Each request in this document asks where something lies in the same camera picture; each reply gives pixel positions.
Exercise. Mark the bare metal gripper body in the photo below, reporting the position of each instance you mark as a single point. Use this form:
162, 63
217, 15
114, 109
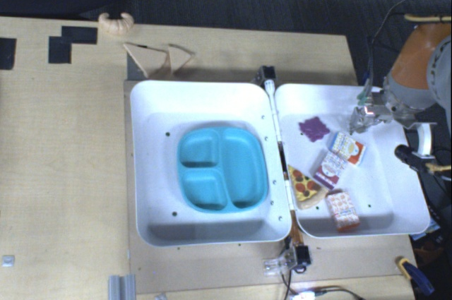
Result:
380, 106

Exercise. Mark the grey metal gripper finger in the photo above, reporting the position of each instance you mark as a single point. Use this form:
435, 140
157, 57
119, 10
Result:
371, 122
356, 120

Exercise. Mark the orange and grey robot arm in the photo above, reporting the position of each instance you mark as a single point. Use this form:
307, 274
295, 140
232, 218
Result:
413, 58

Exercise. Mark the orange and white carton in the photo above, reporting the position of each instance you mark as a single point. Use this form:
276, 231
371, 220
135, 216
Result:
347, 148

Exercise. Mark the purple grapes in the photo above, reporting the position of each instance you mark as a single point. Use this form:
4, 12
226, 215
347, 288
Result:
313, 129

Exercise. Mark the red and white carton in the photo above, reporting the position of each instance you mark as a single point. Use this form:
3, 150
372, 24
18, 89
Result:
330, 169

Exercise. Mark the white plastic tray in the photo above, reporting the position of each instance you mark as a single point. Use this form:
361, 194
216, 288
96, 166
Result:
155, 168
385, 185

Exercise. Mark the thin black and white rod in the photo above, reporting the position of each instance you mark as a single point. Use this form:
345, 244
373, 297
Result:
273, 108

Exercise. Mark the pizza slice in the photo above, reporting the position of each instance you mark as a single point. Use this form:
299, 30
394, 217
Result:
305, 187

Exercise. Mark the orange patterned packet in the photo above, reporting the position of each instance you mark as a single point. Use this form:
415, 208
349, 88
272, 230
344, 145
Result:
342, 210

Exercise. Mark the blue divided plate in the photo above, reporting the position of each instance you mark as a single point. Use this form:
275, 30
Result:
243, 164

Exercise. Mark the beige triangular wedge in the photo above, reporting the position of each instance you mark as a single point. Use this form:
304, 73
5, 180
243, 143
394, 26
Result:
144, 58
178, 56

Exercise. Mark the beige croissant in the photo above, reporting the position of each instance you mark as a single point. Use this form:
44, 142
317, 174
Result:
114, 27

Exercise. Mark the small grey square block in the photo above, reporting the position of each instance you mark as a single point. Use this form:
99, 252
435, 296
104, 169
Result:
8, 260

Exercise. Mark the black cylinder on white bracket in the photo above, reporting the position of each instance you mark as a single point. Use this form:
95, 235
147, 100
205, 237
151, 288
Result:
409, 154

